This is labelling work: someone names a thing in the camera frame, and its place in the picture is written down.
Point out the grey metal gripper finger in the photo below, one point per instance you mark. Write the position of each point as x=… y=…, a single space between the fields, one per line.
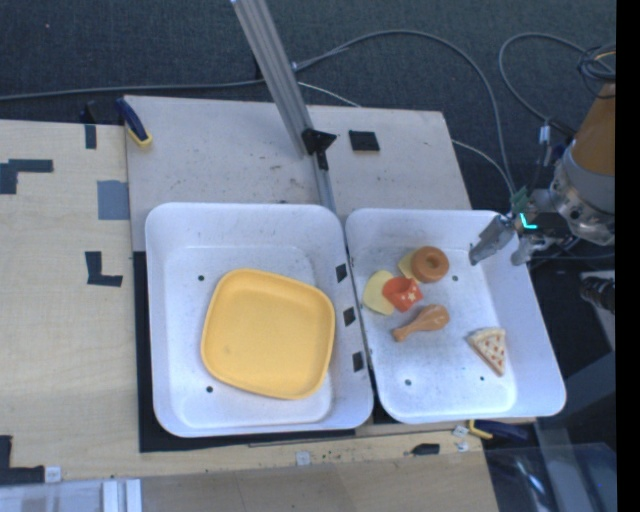
x=525 y=250
x=492 y=240

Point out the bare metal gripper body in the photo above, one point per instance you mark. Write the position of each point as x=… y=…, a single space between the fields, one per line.
x=582 y=220

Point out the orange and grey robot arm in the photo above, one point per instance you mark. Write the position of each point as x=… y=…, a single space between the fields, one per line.
x=597 y=135

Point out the brown doughnut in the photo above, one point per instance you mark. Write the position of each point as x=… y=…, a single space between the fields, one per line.
x=425 y=272

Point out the yellow cheese slice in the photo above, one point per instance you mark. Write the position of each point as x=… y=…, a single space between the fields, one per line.
x=405 y=264

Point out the brown chicken drumstick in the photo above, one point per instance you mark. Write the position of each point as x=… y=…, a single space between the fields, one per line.
x=425 y=320

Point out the pizza slice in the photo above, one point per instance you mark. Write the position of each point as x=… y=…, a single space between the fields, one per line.
x=492 y=350

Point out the red carton with white stars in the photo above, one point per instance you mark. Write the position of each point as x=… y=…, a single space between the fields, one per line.
x=400 y=295

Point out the pale yellow slice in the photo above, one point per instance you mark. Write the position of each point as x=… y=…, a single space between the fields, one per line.
x=374 y=297

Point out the thin black rod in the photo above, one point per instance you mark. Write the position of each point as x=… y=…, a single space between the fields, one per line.
x=361 y=310

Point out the white plastic tray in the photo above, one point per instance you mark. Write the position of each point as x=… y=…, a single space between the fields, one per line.
x=440 y=380
x=180 y=320

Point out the yellow plate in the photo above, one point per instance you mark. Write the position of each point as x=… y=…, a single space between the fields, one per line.
x=267 y=332

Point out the pale wood board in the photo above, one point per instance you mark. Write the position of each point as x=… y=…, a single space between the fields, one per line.
x=225 y=155

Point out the black cylinder on white bracket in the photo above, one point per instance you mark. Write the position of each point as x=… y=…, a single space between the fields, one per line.
x=600 y=292

